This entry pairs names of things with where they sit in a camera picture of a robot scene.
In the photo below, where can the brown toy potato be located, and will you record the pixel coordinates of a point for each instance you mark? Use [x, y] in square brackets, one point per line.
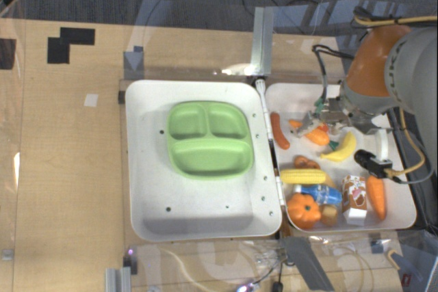
[329, 215]

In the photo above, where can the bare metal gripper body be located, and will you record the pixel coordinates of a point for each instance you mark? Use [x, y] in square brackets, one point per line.
[337, 113]

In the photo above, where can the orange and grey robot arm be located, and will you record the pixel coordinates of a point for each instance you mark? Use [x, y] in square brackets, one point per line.
[393, 65]

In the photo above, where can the large orange toy carrot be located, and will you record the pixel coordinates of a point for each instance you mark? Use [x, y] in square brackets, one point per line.
[376, 196]

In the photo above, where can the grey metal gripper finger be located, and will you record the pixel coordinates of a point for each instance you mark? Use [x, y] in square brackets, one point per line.
[304, 132]
[312, 119]

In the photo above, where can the black cylinder on white bracket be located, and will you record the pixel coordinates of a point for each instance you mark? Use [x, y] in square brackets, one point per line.
[371, 162]

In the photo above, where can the orange toy pumpkin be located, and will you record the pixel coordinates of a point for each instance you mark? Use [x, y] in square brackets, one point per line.
[302, 212]

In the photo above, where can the blue plastic bottle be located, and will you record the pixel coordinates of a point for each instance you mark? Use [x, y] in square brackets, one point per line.
[325, 195]

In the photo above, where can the brown and white carton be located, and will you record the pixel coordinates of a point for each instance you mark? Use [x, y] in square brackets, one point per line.
[355, 196]

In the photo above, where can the yellow toy corn cob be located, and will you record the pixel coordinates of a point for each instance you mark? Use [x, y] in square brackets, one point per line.
[302, 176]

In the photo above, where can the thin black and white rod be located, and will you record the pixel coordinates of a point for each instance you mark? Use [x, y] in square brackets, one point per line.
[266, 113]

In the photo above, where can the brown toy pretzel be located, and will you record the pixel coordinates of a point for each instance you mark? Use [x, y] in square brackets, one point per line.
[302, 162]

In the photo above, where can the small orange toy carrot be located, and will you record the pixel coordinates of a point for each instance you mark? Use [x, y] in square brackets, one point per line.
[320, 136]

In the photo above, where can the white plastic tray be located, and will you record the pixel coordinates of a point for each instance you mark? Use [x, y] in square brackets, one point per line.
[205, 201]
[393, 208]

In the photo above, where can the yellow banana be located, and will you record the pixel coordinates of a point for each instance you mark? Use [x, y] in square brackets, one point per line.
[344, 150]

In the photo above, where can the red toy sausage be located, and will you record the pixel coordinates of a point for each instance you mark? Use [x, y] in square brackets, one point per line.
[280, 135]

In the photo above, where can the green divided plate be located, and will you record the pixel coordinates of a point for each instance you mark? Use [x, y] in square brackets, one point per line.
[208, 154]

